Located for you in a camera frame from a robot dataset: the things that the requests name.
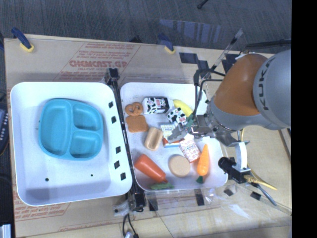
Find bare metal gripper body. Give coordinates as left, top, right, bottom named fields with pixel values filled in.
left=188, top=113, right=220, bottom=138

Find red white blue carton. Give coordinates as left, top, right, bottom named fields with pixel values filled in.
left=162, top=137, right=182, bottom=149

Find yellow and white carton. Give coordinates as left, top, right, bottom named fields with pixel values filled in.
left=159, top=123, right=177, bottom=139

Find small cow print carton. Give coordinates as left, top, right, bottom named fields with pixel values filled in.
left=166, top=107, right=188, bottom=127

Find white carton orange pattern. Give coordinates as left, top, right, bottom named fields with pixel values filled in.
left=179, top=133, right=201, bottom=164

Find yellow banana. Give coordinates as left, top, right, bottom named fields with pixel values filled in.
left=172, top=99, right=194, bottom=118

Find tan hot dog bun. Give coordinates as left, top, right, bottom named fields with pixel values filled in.
left=144, top=126, right=164, bottom=151

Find round tan biscuit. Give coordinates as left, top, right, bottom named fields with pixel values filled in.
left=168, top=154, right=191, bottom=178

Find white plastic tray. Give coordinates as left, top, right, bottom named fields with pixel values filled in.
left=9, top=81, right=133, bottom=207
left=119, top=82, right=229, bottom=192

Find orange carrot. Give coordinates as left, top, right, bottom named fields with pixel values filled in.
left=196, top=143, right=211, bottom=184

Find large cow print carton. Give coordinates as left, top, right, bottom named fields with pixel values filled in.
left=142, top=96, right=170, bottom=115

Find brown toast slice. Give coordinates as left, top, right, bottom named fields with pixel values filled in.
left=125, top=115, right=150, bottom=133

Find orange bottle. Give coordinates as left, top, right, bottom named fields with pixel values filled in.
left=134, top=153, right=169, bottom=183

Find green leafy vegetable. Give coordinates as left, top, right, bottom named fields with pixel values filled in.
left=149, top=182, right=175, bottom=191

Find thin black rod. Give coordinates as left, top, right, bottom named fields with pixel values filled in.
left=110, top=79, right=140, bottom=195

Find brown pretzel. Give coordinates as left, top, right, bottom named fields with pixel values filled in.
left=124, top=102, right=144, bottom=117

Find blue divided plate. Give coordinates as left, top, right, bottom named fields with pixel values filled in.
left=38, top=98, right=105, bottom=161

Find brown cardboard board red print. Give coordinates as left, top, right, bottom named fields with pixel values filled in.
left=3, top=33, right=292, bottom=238

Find black cylinder on white bracket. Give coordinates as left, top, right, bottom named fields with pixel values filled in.
left=217, top=140, right=251, bottom=184

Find black block with thin wires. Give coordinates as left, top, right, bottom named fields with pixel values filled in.
left=127, top=191, right=147, bottom=212
left=105, top=67, right=121, bottom=84

